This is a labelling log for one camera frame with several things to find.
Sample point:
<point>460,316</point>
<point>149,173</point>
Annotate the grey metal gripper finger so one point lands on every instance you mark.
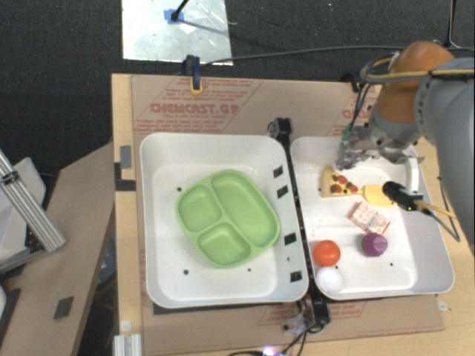
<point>352,160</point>
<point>341,158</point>

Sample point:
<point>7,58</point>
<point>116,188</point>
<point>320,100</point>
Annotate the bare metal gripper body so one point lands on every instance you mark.
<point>375,145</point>

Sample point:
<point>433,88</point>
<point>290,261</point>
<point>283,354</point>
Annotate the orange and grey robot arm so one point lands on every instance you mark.
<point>441,98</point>

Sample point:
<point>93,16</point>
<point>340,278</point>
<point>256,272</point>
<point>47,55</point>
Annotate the toy pizza slice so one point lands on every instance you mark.
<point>335,185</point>

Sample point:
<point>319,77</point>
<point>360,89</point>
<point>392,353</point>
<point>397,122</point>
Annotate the pale yellow toy food piece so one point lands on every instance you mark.
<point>376,196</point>

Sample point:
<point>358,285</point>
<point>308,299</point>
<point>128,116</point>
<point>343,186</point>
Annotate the pink and white carton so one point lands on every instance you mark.
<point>369,218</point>

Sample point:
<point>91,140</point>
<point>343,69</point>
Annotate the thin black rod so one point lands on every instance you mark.
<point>299,213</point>

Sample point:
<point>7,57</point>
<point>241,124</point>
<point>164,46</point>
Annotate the purple ribbed toy cup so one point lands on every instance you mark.
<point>374,244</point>

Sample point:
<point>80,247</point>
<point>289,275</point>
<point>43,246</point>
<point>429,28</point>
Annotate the orange ball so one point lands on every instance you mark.
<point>326,253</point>

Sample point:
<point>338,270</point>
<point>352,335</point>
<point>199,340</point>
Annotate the white plastic tray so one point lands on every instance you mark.
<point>415,258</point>
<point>163,213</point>

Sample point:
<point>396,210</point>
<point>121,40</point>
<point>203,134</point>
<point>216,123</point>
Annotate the white ball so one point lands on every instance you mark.
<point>329,279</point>

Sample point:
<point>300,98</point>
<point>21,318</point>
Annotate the brown cardboard board red print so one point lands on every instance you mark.
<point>230,98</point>

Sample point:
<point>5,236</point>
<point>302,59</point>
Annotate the green divided plate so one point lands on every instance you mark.
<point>230,217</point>

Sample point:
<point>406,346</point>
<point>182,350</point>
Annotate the black cylinder on white bracket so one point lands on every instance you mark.
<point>399,194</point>

